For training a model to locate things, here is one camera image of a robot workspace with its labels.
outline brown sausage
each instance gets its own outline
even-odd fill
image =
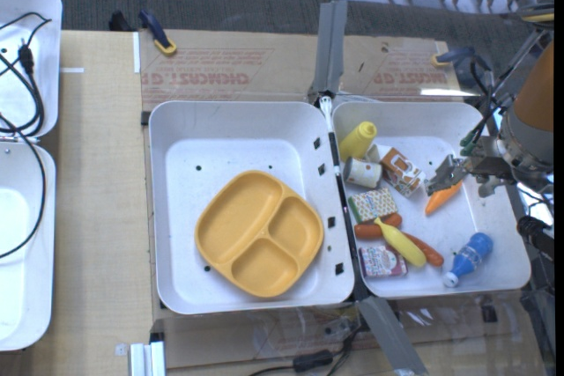
[[[413,243],[415,243],[415,246],[417,246],[421,251],[423,251],[423,254],[427,258],[427,261],[429,262],[430,265],[433,265],[434,267],[442,266],[442,264],[444,263],[444,258],[442,257],[441,254],[439,254],[432,247],[430,247],[425,241],[420,240],[417,237],[413,237],[413,235],[410,235],[407,232],[404,232],[404,235]]]
[[[387,225],[393,225],[394,227],[399,227],[402,223],[402,217],[399,213],[390,213],[385,217],[381,217],[381,220]],[[360,240],[375,240],[382,237],[382,229],[379,225],[374,224],[373,219],[369,219],[354,226],[354,235]]]

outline orange plate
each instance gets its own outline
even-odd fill
[[[270,298],[287,291],[314,260],[323,223],[284,182],[247,171],[208,204],[195,239],[219,273],[248,293]]]

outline white container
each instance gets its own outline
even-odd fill
[[[50,19],[42,23],[28,12]],[[49,132],[58,112],[59,55],[63,6],[61,0],[0,0],[0,52],[10,62],[18,58],[22,40],[33,52],[34,77],[45,109],[45,121],[35,137]],[[19,63],[14,64],[22,72]],[[0,62],[0,72],[6,65]],[[33,115],[29,93],[15,76],[0,76],[0,111],[22,124]],[[32,231],[41,204],[42,178],[38,162],[24,142],[10,142],[0,132],[0,254],[17,246]],[[52,157],[35,146],[45,169],[44,211],[37,232],[19,251],[0,260],[0,351],[21,350],[37,342],[51,320],[53,293],[56,167]]]
[[[152,192],[160,299],[183,314],[343,302],[354,274],[333,171],[327,124],[303,102],[171,101],[152,111]],[[196,223],[236,175],[261,170],[301,195],[319,214],[321,249],[301,278],[274,298],[254,297],[208,263]]]
[[[359,122],[371,121],[378,128],[376,143],[396,147],[429,177],[447,155],[460,157],[460,140],[480,119],[478,110],[461,102],[347,102],[333,112],[337,139],[342,139]],[[346,183],[345,190],[348,197],[360,193],[362,188]],[[374,295],[401,299],[513,290],[529,281],[531,263],[504,188],[480,198],[478,183],[469,175],[464,178],[461,191],[428,217],[424,212],[428,200],[424,189],[418,189],[409,198],[393,188],[390,192],[403,218],[400,230],[424,240],[445,261],[442,269],[428,264],[421,268],[410,265],[406,276],[365,279]],[[492,238],[493,252],[464,283],[456,288],[445,287],[442,275],[452,267],[454,253],[475,232],[485,232]],[[357,247],[381,242],[356,241]]]

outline yellow banana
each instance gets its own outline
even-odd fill
[[[427,258],[415,243],[409,240],[403,232],[392,225],[383,223],[380,218],[374,220],[382,229],[382,235],[390,246],[396,249],[409,263],[416,267],[422,267]]]

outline yellow and blue clamp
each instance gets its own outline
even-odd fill
[[[147,10],[141,10],[141,12],[139,12],[139,18],[143,23],[143,27],[149,27],[154,38],[155,46],[157,46],[163,54],[172,55],[176,52],[176,44],[167,37],[154,15]]]

